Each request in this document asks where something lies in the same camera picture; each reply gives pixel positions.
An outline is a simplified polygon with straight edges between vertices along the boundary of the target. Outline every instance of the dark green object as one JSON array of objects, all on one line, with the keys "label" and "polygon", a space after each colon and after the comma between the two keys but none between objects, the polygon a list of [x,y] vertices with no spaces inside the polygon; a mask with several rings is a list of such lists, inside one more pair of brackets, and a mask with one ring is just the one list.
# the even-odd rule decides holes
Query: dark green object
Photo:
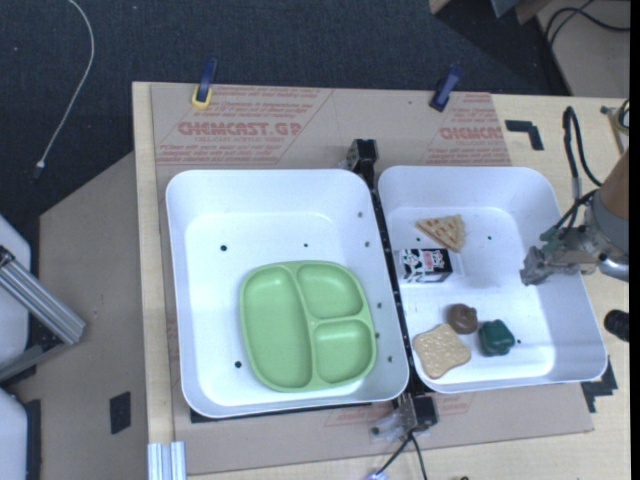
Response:
[{"label": "dark green object", "polygon": [[516,339],[502,320],[485,322],[478,335],[480,346],[488,356],[504,356],[516,344]]}]

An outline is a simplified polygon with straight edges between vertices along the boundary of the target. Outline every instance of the green plate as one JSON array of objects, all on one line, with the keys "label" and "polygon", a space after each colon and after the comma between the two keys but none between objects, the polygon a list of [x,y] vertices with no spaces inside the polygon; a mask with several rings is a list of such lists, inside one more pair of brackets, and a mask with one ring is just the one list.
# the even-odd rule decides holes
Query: green plate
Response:
[{"label": "green plate", "polygon": [[242,333],[253,371],[278,391],[310,391],[364,377],[376,357],[362,287],[324,261],[252,270],[240,288]]}]

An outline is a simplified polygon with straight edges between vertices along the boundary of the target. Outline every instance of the blue clamp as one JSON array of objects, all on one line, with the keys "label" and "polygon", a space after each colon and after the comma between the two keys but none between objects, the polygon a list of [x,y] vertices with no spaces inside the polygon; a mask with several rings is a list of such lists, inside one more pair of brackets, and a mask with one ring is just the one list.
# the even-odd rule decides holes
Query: blue clamp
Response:
[{"label": "blue clamp", "polygon": [[213,94],[213,80],[216,76],[216,70],[218,69],[218,60],[215,57],[211,57],[207,60],[202,72],[202,79],[200,85],[196,86],[191,97],[191,104],[199,110],[204,110],[211,103],[211,95]]},{"label": "blue clamp", "polygon": [[442,112],[449,102],[449,94],[461,77],[462,69],[457,65],[451,66],[445,79],[438,82],[436,93],[431,98],[429,106],[435,108],[438,112]]}]

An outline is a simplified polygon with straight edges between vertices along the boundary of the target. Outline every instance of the toy pizza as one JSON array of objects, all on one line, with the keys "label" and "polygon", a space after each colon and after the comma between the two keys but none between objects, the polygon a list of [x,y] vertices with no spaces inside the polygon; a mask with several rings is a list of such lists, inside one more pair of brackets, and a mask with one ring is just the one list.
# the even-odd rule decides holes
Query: toy pizza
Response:
[{"label": "toy pizza", "polygon": [[460,252],[464,245],[464,222],[462,222],[460,215],[421,219],[416,222],[416,226],[420,231],[453,252]]}]

